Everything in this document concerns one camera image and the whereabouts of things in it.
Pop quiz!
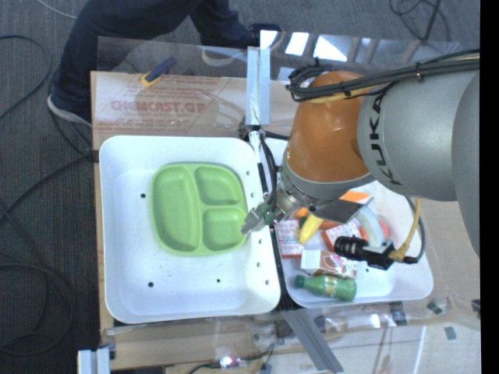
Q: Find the black cylinder on white bracket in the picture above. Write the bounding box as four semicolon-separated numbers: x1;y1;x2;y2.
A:
334;205;396;271

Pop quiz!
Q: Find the green plastic bottle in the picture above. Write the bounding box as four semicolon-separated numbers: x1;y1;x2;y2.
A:
294;273;358;302

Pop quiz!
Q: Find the brown cardboard board, red print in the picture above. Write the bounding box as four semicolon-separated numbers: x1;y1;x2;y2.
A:
90;71;481;370

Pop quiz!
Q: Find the red and white packet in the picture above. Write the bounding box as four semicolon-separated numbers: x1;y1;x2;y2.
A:
277;219;305;259

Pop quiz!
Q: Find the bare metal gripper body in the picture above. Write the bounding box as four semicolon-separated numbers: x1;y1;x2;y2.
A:
261;189;311;225

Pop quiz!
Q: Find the white plastic tray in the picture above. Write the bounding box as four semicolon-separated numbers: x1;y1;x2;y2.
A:
264;137;434;309
98;135;282;325

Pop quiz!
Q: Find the green divided plate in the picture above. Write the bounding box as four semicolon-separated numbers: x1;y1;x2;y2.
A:
150;162;251;257

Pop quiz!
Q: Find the person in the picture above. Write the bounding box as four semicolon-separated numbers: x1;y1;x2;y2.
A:
46;0;282;127

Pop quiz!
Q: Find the orange and white packet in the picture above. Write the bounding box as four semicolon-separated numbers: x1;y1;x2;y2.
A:
322;221;364;253

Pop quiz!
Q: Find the yellow banana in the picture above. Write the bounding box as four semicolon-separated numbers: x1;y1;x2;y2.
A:
298;213;324;245

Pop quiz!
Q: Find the white and orange carton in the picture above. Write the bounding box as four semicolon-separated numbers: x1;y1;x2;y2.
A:
299;249;358;280

